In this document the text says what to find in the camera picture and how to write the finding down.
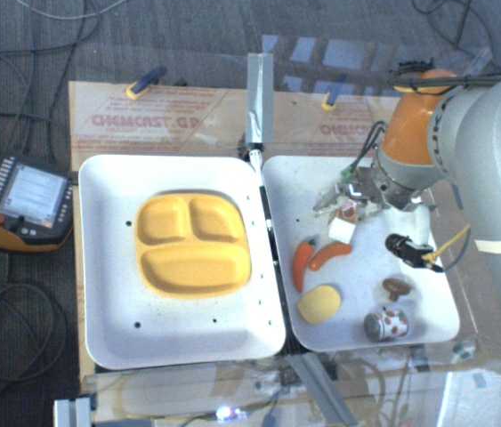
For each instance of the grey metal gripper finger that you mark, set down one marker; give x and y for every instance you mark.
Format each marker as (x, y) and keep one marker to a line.
(341, 206)
(333, 195)

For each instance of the yellow bread slice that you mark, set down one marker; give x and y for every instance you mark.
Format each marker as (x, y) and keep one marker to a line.
(319, 304)

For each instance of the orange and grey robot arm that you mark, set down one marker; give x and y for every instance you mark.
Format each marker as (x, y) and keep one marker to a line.
(472, 149)

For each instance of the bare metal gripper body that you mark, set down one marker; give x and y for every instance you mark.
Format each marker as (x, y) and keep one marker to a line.
(381, 188)

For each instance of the white plastic tray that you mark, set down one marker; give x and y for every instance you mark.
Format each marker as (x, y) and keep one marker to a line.
(112, 256)
(366, 274)

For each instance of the brown cardboard board red print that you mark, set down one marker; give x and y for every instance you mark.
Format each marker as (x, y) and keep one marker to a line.
(143, 123)

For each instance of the orange sausage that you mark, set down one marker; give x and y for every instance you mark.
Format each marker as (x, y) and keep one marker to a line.
(328, 254)

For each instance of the orange carrot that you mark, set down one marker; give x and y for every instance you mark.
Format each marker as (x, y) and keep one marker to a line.
(300, 263)

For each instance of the yellow divided plate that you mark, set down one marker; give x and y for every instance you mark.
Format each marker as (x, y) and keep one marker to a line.
(192, 265)

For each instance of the white can strawberry print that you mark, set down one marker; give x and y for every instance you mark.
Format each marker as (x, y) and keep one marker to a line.
(388, 325)

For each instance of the brown mushroom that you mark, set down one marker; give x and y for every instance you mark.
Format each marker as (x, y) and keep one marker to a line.
(395, 286)

